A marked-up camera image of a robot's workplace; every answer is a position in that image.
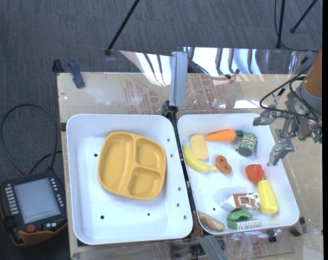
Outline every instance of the cardboard box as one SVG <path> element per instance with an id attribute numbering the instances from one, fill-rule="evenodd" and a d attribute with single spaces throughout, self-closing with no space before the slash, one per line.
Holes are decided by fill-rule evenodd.
<path id="1" fill-rule="evenodd" d="M 257 192 L 234 193 L 222 204 L 222 207 L 232 212 L 235 209 L 244 209 L 247 211 L 256 210 L 260 205 L 260 198 Z"/>

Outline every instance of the metal pole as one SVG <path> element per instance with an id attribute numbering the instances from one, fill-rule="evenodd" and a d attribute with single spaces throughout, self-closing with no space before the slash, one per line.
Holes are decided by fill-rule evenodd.
<path id="1" fill-rule="evenodd" d="M 307 8 L 307 10 L 304 12 L 304 14 L 301 16 L 300 20 L 296 25 L 290 30 L 290 32 L 294 33 L 296 31 L 296 28 L 300 25 L 301 21 L 304 20 L 305 16 L 308 14 L 308 12 L 311 10 L 311 8 L 314 6 L 317 0 L 313 0 L 311 5 Z"/>
<path id="2" fill-rule="evenodd" d="M 279 31 L 278 31 L 278 39 L 277 39 L 276 48 L 281 47 L 284 7 L 285 7 L 285 0 L 282 0 L 281 16 L 280 16 L 280 19 L 279 19 Z"/>
<path id="3" fill-rule="evenodd" d="M 129 20 L 130 16 L 132 15 L 133 11 L 135 10 L 138 2 L 140 2 L 140 0 L 135 0 L 134 4 L 132 5 L 130 11 L 128 12 L 127 16 L 125 17 L 123 23 L 121 24 L 120 28 L 118 29 L 118 32 L 116 33 L 116 35 L 114 36 L 111 44 L 108 46 L 108 48 L 105 50 L 105 54 L 109 55 L 111 53 L 111 49 L 114 46 L 115 42 L 117 41 L 117 38 L 119 37 L 121 31 L 123 30 L 123 28 L 126 25 L 126 22 Z"/>

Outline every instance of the toy can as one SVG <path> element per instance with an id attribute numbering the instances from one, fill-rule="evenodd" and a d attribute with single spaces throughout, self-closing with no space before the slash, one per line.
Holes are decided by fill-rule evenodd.
<path id="1" fill-rule="evenodd" d="M 249 157 L 253 154 L 253 151 L 256 146 L 256 136 L 251 133 L 245 133 L 242 136 L 239 148 L 237 149 L 238 153 L 242 156 Z"/>

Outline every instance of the toy bread slice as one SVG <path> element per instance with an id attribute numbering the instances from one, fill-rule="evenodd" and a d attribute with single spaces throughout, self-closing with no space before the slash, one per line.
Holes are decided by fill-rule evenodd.
<path id="1" fill-rule="evenodd" d="M 189 140 L 190 149 L 197 159 L 208 159 L 208 149 L 203 135 L 195 134 Z"/>

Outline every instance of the toy carrot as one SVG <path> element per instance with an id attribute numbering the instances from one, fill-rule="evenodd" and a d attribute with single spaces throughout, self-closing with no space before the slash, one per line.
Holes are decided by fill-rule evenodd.
<path id="1" fill-rule="evenodd" d="M 243 136 L 243 131 L 224 129 L 205 136 L 206 141 L 233 141 L 236 137 Z"/>

